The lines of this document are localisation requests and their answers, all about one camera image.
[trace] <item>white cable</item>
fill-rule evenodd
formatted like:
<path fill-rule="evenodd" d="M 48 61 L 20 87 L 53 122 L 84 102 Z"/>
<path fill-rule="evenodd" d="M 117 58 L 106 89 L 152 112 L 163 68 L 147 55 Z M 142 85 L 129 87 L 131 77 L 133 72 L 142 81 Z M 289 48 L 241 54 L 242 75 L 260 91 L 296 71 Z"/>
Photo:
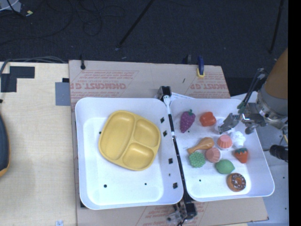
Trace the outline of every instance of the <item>white cable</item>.
<path fill-rule="evenodd" d="M 14 6 L 19 0 L 16 0 L 13 4 L 11 4 L 11 6 Z M 6 8 L 1 8 L 0 11 L 3 11 L 5 9 L 10 8 L 10 6 L 6 7 Z"/>

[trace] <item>toy food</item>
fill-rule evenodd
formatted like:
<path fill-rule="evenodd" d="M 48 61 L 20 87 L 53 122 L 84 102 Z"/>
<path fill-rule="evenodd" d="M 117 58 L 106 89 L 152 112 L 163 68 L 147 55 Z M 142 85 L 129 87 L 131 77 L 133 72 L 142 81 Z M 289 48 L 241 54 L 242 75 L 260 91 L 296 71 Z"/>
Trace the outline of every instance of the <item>toy food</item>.
<path fill-rule="evenodd" d="M 239 148 L 234 151 L 234 156 L 241 162 L 246 163 L 249 151 L 246 148 Z"/>
<path fill-rule="evenodd" d="M 232 147 L 232 140 L 228 135 L 221 135 L 217 140 L 217 145 L 222 149 L 229 149 Z"/>
<path fill-rule="evenodd" d="M 212 147 L 205 151 L 205 157 L 208 161 L 216 163 L 221 159 L 221 151 L 216 147 Z"/>
<path fill-rule="evenodd" d="M 189 111 L 183 112 L 180 120 L 180 130 L 182 133 L 187 131 L 192 126 L 195 118 L 196 115 L 192 112 L 191 109 Z"/>
<path fill-rule="evenodd" d="M 196 146 L 187 149 L 187 151 L 188 151 L 189 154 L 192 154 L 196 150 L 209 149 L 213 146 L 214 146 L 213 139 L 210 138 L 210 137 L 204 137 L 203 139 L 200 140 L 200 142 Z"/>
<path fill-rule="evenodd" d="M 205 164 L 206 161 L 202 153 L 194 152 L 193 154 L 189 155 L 189 162 L 194 168 L 200 168 Z"/>
<path fill-rule="evenodd" d="M 222 174 L 229 174 L 235 169 L 233 163 L 227 159 L 220 160 L 215 164 L 215 167 Z"/>
<path fill-rule="evenodd" d="M 239 173 L 232 173 L 227 177 L 227 185 L 232 191 L 239 192 L 245 189 L 246 179 Z"/>
<path fill-rule="evenodd" d="M 246 141 L 246 138 L 244 137 L 243 133 L 241 133 L 240 131 L 231 132 L 230 137 L 233 142 L 233 145 L 236 148 L 241 148 L 244 146 L 244 142 Z"/>
<path fill-rule="evenodd" d="M 199 121 L 202 126 L 212 126 L 216 123 L 216 118 L 212 112 L 206 112 L 200 116 Z"/>

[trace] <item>white tray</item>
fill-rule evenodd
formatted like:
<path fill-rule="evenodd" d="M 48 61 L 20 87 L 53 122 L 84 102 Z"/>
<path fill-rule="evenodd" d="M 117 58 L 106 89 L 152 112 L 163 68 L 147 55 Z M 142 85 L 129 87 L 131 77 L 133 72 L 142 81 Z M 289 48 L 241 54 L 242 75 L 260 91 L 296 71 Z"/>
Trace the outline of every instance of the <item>white tray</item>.
<path fill-rule="evenodd" d="M 161 132 L 161 144 L 152 165 L 132 171 L 107 161 L 98 150 L 99 132 L 117 110 L 138 114 Z M 175 204 L 183 196 L 181 174 L 165 104 L 153 98 L 90 98 L 75 106 L 79 194 L 90 209 Z"/>
<path fill-rule="evenodd" d="M 239 122 L 232 129 L 240 131 L 246 137 L 244 147 L 249 151 L 248 161 L 242 164 L 234 157 L 232 147 L 229 150 L 221 150 L 222 159 L 230 160 L 235 169 L 234 172 L 242 174 L 246 179 L 246 188 L 240 192 L 231 191 L 226 182 L 227 175 L 221 174 L 215 168 L 215 163 L 206 160 L 201 168 L 193 168 L 188 159 L 187 149 L 194 147 L 200 139 L 211 137 L 215 146 L 220 134 L 214 126 L 204 127 L 199 121 L 201 114 L 211 111 L 216 119 L 225 119 L 229 113 L 237 114 L 237 106 L 240 100 L 236 99 L 176 99 L 171 103 L 171 112 L 174 121 L 174 130 L 183 166 L 188 194 L 196 201 L 207 202 L 234 198 L 269 196 L 274 192 L 274 181 L 265 159 L 256 130 L 246 135 L 246 126 Z M 192 109 L 196 118 L 189 132 L 180 131 L 180 118 L 184 111 Z"/>

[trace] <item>pink cupcake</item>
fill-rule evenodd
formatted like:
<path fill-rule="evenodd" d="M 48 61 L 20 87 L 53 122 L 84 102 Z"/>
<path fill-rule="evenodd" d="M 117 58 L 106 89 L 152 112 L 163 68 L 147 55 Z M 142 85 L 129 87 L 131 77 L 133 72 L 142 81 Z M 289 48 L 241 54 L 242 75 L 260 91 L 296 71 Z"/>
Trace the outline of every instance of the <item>pink cupcake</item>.
<path fill-rule="evenodd" d="M 217 140 L 217 145 L 219 146 L 220 149 L 226 150 L 232 147 L 232 140 L 231 137 L 228 135 L 221 135 L 220 138 Z"/>
<path fill-rule="evenodd" d="M 221 151 L 216 147 L 211 147 L 205 151 L 205 157 L 208 161 L 216 163 L 221 159 Z"/>

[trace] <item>table surface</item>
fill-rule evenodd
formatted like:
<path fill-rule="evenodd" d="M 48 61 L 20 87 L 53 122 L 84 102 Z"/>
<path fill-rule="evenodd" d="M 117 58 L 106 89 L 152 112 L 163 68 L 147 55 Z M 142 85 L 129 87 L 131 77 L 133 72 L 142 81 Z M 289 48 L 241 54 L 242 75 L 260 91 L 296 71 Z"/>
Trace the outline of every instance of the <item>table surface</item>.
<path fill-rule="evenodd" d="M 0 112 L 11 146 L 9 170 L 0 178 L 0 222 L 53 226 L 63 220 L 64 226 L 74 226 L 71 110 L 55 105 L 54 86 L 69 77 L 69 67 L 46 63 L 26 66 L 35 66 L 35 79 L 17 79 L 16 93 L 0 93 Z M 8 66 L 4 73 L 9 73 Z"/>

